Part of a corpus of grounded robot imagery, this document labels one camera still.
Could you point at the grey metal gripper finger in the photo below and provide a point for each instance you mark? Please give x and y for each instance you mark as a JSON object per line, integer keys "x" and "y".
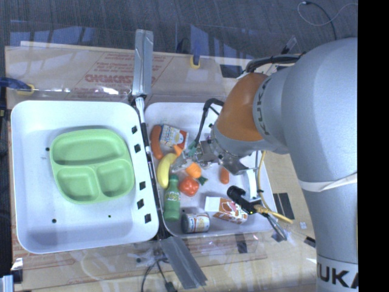
{"x": 208, "y": 164}
{"x": 181, "y": 164}

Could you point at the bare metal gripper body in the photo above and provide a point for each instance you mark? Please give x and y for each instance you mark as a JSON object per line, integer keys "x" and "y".
{"x": 209, "y": 151}

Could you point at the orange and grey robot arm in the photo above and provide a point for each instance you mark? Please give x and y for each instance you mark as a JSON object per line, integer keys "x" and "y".
{"x": 310, "y": 126}

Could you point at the small orange toy piece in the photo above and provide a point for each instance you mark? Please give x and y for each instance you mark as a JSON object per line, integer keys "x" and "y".
{"x": 177, "y": 149}

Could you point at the orange carrot with green top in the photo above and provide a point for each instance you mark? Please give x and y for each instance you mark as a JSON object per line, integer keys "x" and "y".
{"x": 194, "y": 170}

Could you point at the yellow banana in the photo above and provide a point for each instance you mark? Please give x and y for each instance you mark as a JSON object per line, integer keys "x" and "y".
{"x": 163, "y": 170}

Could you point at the short orange sausage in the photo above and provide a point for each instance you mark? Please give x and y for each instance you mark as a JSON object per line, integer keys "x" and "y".
{"x": 224, "y": 175}

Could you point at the red bell pepper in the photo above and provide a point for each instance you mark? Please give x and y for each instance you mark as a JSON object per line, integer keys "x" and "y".
{"x": 189, "y": 186}

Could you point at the long orange sausage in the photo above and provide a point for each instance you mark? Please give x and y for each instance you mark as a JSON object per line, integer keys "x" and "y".
{"x": 156, "y": 141}

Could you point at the green plastic bottle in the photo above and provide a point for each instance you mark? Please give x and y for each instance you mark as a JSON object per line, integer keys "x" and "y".
{"x": 172, "y": 202}

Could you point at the thin black and white rod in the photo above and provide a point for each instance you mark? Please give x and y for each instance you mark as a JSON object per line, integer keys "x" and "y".
{"x": 146, "y": 138}

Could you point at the white plastic tray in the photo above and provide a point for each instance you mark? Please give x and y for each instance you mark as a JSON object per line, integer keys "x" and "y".
{"x": 243, "y": 190}
{"x": 36, "y": 151}

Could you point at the white and orange carton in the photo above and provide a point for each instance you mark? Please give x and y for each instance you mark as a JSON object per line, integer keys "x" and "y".
{"x": 226, "y": 210}

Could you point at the small can with yellow label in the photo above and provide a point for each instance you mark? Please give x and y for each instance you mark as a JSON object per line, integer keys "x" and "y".
{"x": 196, "y": 223}

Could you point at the brown cardboard board, red print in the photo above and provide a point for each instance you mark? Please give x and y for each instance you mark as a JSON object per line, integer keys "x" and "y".
{"x": 194, "y": 81}

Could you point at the green divided plate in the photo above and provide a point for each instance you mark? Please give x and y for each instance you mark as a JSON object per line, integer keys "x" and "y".
{"x": 91, "y": 166}

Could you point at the black cylinder on white bracket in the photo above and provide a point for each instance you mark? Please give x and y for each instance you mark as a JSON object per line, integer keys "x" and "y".
{"x": 240, "y": 197}

